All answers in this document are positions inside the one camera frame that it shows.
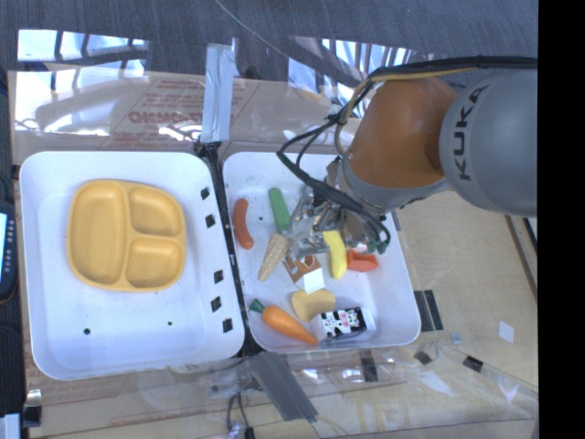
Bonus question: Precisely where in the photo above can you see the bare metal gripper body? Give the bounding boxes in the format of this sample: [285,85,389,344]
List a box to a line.
[303,157,381,248]

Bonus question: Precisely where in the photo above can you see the green stick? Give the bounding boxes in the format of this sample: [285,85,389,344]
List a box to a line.
[267,187,293,235]

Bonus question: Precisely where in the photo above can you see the brown and white carton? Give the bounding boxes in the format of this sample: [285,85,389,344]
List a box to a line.
[282,253,322,284]

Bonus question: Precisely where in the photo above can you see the yellow banana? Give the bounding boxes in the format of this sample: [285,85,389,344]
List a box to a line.
[322,230,348,281]

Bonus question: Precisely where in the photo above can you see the white cube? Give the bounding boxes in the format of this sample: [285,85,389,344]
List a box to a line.
[303,267,326,294]

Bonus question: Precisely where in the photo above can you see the beige ice cream cone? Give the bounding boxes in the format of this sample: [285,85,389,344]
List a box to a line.
[257,232,293,283]

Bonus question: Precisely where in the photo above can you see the orange sausage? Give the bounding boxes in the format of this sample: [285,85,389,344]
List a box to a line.
[232,198,255,251]

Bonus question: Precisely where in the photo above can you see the orange carrot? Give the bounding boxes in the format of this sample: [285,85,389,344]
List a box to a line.
[249,297,319,347]

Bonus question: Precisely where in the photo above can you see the black and white milk carton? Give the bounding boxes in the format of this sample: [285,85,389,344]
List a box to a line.
[309,306,377,343]

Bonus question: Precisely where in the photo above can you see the white plastic tray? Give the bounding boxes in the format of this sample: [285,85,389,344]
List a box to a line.
[222,151,421,355]
[18,150,246,381]

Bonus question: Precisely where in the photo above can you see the brown cardboard board red print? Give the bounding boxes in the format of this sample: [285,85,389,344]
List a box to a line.
[8,69,412,434]

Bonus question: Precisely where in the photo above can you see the yellow divided plate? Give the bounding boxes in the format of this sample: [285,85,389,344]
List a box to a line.
[66,178,187,293]

